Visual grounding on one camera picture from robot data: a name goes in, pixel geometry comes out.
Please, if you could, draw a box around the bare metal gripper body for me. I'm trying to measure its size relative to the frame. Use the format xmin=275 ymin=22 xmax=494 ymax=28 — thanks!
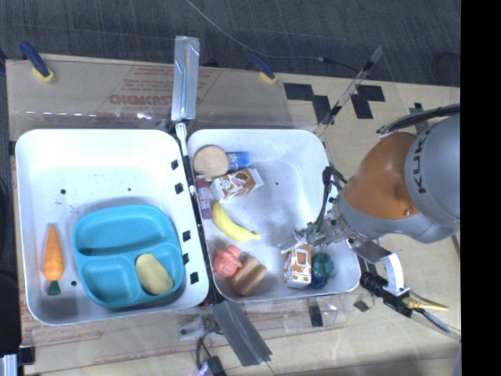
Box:
xmin=309 ymin=204 xmax=356 ymax=249

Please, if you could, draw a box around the brown and white carton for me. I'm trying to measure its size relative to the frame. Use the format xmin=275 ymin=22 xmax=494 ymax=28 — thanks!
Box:
xmin=283 ymin=242 xmax=313 ymax=290
xmin=209 ymin=167 xmax=265 ymax=204

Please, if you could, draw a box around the green broccoli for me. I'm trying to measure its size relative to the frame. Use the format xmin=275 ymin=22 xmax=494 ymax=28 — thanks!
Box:
xmin=310 ymin=251 xmax=336 ymax=290

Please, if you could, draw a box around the white plastic tray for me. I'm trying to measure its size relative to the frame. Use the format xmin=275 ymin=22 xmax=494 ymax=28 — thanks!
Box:
xmin=14 ymin=128 xmax=211 ymax=327
xmin=186 ymin=128 xmax=362 ymax=304

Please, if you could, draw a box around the brown hot dog bun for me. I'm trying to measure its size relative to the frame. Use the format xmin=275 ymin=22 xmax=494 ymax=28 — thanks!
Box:
xmin=229 ymin=256 xmax=268 ymax=298

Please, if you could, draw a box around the yellow banana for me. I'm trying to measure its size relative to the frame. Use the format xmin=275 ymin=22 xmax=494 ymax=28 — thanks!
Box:
xmin=211 ymin=201 xmax=262 ymax=243

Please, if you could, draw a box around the pink toy meat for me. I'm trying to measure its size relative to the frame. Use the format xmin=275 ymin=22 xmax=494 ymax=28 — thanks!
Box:
xmin=212 ymin=244 xmax=243 ymax=279

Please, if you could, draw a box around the blue can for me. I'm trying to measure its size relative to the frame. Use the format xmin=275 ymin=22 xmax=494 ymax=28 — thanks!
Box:
xmin=225 ymin=150 xmax=251 ymax=172

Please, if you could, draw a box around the red and white packet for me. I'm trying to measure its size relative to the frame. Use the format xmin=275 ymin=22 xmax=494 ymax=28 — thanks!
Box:
xmin=195 ymin=175 xmax=214 ymax=221

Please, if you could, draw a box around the round tan biscuit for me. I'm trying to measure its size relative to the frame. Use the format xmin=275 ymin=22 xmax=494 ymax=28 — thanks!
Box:
xmin=193 ymin=144 xmax=229 ymax=180

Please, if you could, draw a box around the yellow potato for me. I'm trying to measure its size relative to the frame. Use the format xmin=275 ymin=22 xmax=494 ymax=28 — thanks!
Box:
xmin=135 ymin=253 xmax=175 ymax=296

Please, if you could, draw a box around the blue divided plate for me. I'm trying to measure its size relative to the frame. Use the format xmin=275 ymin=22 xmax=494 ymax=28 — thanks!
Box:
xmin=71 ymin=204 xmax=186 ymax=310

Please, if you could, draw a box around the brown cardboard board, red print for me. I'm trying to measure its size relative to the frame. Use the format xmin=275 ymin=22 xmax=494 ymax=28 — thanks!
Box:
xmin=5 ymin=53 xmax=350 ymax=376

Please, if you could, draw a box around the orange carrot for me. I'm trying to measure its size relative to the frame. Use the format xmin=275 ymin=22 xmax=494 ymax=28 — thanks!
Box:
xmin=42 ymin=223 xmax=65 ymax=297

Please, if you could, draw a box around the black cylinder on white bracket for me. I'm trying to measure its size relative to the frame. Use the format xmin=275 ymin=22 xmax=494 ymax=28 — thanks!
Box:
xmin=346 ymin=237 xmax=416 ymax=317

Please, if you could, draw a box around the black block with thin wires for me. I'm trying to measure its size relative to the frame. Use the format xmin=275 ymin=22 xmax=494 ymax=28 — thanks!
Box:
xmin=206 ymin=356 xmax=227 ymax=376

